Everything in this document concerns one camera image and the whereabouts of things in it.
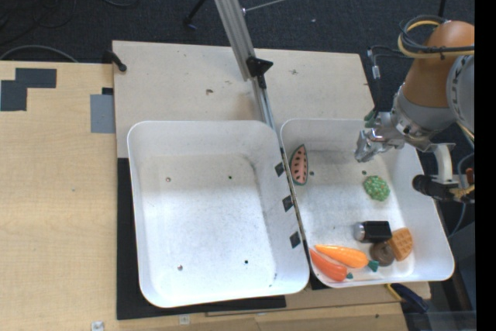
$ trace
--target black clamp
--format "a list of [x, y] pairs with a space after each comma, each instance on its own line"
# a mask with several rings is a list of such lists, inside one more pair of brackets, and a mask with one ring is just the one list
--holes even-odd
[[257, 78], [258, 87], [267, 88], [267, 83], [265, 82], [264, 74], [267, 72], [274, 62], [261, 60], [256, 57], [248, 57], [246, 60], [246, 65], [248, 66], [248, 71], [250, 71], [252, 78]]
[[117, 57], [113, 51], [105, 50], [102, 56], [102, 64], [116, 64], [121, 72], [127, 70], [127, 66]]

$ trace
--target black mat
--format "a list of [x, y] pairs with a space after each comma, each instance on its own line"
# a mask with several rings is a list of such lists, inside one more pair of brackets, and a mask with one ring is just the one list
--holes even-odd
[[129, 174], [129, 160], [120, 158], [117, 163], [117, 319], [141, 319], [161, 315], [180, 315], [197, 312], [223, 312], [231, 310], [264, 310], [286, 307], [284, 296], [238, 299], [204, 305], [181, 306], [172, 309], [151, 305], [140, 291], [136, 237], [134, 229], [133, 191]]

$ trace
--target metal bracket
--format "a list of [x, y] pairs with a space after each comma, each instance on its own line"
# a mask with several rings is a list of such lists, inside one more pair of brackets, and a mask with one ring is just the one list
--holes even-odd
[[105, 331], [103, 322], [97, 321], [91, 323], [91, 331]]
[[246, 27], [243, 10], [239, 0], [214, 0], [219, 11], [222, 24], [231, 43], [232, 51], [244, 81], [253, 82], [253, 90], [257, 99], [263, 121], [275, 129], [274, 118], [270, 110], [267, 96], [267, 84], [264, 73], [272, 66], [270, 61], [259, 60]]
[[261, 60], [256, 57], [248, 57], [246, 65], [248, 65], [248, 71], [250, 71], [252, 78], [257, 78], [258, 86], [260, 88], [267, 88], [264, 74], [274, 65], [274, 62]]
[[127, 70], [127, 66], [117, 57], [113, 51], [105, 50], [102, 56], [102, 64], [115, 64], [121, 72]]

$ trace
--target black tape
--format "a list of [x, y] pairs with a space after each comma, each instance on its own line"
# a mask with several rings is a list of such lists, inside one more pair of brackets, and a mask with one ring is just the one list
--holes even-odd
[[26, 110], [28, 90], [24, 84], [15, 80], [4, 80], [0, 92], [0, 111]]
[[283, 198], [282, 205], [284, 206], [285, 212], [288, 212], [288, 210], [293, 206], [293, 199], [291, 198], [291, 196]]
[[292, 248], [295, 248], [299, 243], [301, 243], [300, 234], [298, 233], [298, 231], [289, 236], [289, 240], [291, 241]]
[[57, 86], [57, 69], [36, 69], [17, 67], [15, 81], [27, 88], [55, 88]]
[[280, 177], [282, 173], [284, 173], [284, 165], [282, 164], [282, 161], [275, 167], [277, 176]]
[[0, 111], [26, 111], [28, 88], [55, 88], [57, 69], [15, 69], [15, 80], [4, 80], [0, 87]]

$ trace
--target aluminum rod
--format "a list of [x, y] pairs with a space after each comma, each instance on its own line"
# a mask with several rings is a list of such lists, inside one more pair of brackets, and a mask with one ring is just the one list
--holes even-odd
[[251, 80], [253, 82], [253, 90], [255, 91], [255, 98], [260, 108], [262, 120], [272, 129], [275, 129], [267, 90], [260, 87], [258, 78], [252, 77], [248, 68], [247, 60], [250, 57], [255, 57], [255, 50], [250, 34], [248, 33], [248, 28], [246, 27], [243, 9], [239, 5], [239, 0], [214, 1], [219, 10], [222, 24], [231, 43], [241, 75], [245, 81]]

